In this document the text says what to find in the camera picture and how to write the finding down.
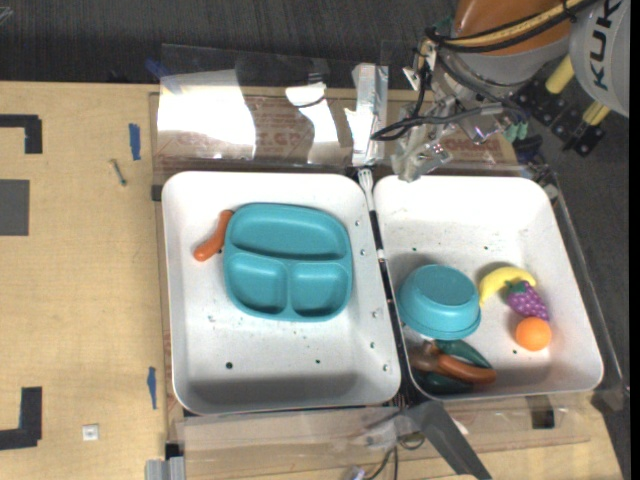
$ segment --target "toy banana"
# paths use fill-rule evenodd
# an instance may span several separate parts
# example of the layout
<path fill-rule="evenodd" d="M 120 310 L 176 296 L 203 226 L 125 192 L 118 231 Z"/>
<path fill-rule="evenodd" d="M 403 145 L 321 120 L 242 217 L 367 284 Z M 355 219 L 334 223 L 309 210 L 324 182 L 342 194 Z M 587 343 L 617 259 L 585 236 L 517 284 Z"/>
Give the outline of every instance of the toy banana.
<path fill-rule="evenodd" d="M 518 267 L 500 267 L 482 278 L 478 285 L 478 294 L 480 295 L 480 306 L 482 306 L 489 297 L 511 284 L 527 281 L 531 286 L 536 285 L 534 277 Z"/>

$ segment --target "toy orange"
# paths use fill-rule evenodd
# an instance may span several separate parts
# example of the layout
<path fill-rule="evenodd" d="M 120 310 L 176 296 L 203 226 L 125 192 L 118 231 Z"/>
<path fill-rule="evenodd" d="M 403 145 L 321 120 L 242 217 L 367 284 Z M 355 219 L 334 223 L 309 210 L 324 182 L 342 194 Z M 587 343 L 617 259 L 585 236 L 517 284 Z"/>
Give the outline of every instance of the toy orange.
<path fill-rule="evenodd" d="M 532 352 L 542 350 L 551 343 L 551 327 L 542 318 L 525 318 L 516 327 L 516 342 Z"/>

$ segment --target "plastic fruit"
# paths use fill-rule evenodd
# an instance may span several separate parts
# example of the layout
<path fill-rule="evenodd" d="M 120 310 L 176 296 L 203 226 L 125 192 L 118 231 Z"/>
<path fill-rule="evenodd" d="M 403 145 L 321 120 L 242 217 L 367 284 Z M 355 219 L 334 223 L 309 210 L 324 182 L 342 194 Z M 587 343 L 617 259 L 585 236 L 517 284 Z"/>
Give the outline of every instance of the plastic fruit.
<path fill-rule="evenodd" d="M 505 287 L 507 282 L 511 284 L 527 281 L 531 286 L 535 286 L 534 277 L 518 267 L 500 267 L 482 278 L 478 285 L 478 294 L 480 295 L 480 306 L 482 306 L 489 297 L 497 293 Z"/>
<path fill-rule="evenodd" d="M 516 327 L 516 343 L 531 352 L 537 352 L 551 343 L 551 327 L 542 318 L 530 316 Z"/>
<path fill-rule="evenodd" d="M 528 281 L 511 284 L 507 295 L 507 304 L 516 313 L 522 316 L 537 316 L 543 320 L 549 320 L 549 310 L 542 301 L 538 293 L 533 289 Z"/>

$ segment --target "purple grapes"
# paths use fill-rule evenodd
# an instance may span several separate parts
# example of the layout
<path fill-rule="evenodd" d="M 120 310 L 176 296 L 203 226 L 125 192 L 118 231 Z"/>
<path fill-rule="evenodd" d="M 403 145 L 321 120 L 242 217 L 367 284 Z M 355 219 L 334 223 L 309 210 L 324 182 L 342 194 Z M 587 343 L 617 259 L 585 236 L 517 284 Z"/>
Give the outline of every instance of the purple grapes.
<path fill-rule="evenodd" d="M 509 287 L 507 304 L 511 309 L 524 317 L 536 316 L 549 321 L 549 310 L 546 304 L 528 281 L 507 283 L 507 285 Z"/>

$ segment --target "blue tape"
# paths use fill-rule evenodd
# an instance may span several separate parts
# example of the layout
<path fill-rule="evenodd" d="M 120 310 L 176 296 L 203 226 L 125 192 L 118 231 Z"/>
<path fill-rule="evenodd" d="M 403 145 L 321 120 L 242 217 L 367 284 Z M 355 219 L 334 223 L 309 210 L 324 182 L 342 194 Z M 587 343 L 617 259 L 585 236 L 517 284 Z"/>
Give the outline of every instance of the blue tape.
<path fill-rule="evenodd" d="M 149 394 L 151 395 L 151 406 L 155 411 L 158 408 L 158 399 L 156 398 L 156 369 L 153 366 L 149 366 L 149 374 L 147 375 L 147 386 L 149 387 Z"/>
<path fill-rule="evenodd" d="M 180 84 L 177 84 L 171 77 L 172 73 L 160 61 L 149 57 L 144 61 L 144 67 L 155 76 L 172 94 L 180 94 Z"/>
<path fill-rule="evenodd" d="M 140 127 L 129 123 L 129 146 L 134 160 L 140 160 Z"/>

